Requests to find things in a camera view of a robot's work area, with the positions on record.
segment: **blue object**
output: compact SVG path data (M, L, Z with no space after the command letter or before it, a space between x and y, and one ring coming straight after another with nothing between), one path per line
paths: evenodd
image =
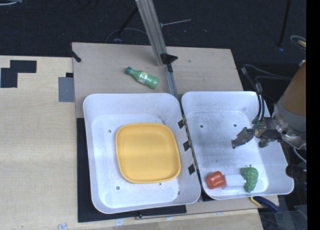
M271 212L277 212L279 207L275 205L272 201L263 198L261 196L254 196L253 199L257 202L259 202L262 206L266 207L269 209Z

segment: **black floor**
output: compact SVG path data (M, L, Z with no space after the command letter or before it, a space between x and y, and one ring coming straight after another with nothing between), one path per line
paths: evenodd
M244 90L243 64L292 77L306 59L307 0L153 0L166 46L231 49ZM149 45L135 0L23 0L0 6L0 55L69 56L72 42ZM254 77L257 72L250 70ZM270 110L288 82L261 81ZM299 159L287 152L288 160ZM288 209L307 203L298 183Z

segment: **plate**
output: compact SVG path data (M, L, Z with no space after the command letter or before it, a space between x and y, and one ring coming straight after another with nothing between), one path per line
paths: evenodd
M181 161L174 133L159 123L134 123L115 136L117 162L131 183L156 183L176 178Z

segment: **bottle label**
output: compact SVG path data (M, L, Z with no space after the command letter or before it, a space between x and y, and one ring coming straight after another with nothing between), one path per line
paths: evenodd
M138 82L144 84L146 79L148 77L148 73L147 72L141 72L139 78L138 78Z

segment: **tray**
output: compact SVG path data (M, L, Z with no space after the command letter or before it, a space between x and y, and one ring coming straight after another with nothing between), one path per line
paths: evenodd
M181 170L175 135L159 123L127 124L115 136L122 176L131 183L156 183L177 177Z
M87 137L91 199L102 213L184 205L197 201L201 186L181 125L178 100L167 93L91 94L83 102ZM177 177L160 183L130 183L122 176L116 154L116 133L133 123L167 126L176 139L181 170Z
M259 140L254 137L250 142L232 148L231 140L244 127L252 128L251 121L259 107L255 92L188 92L182 96L181 104L202 188L209 197L219 200L292 192L294 180L286 175L288 164L278 142L259 148ZM265 116L270 116L266 104L265 110ZM241 185L233 189L207 187L205 179L212 172L219 170L234 178L242 167L250 164L259 172L251 193Z

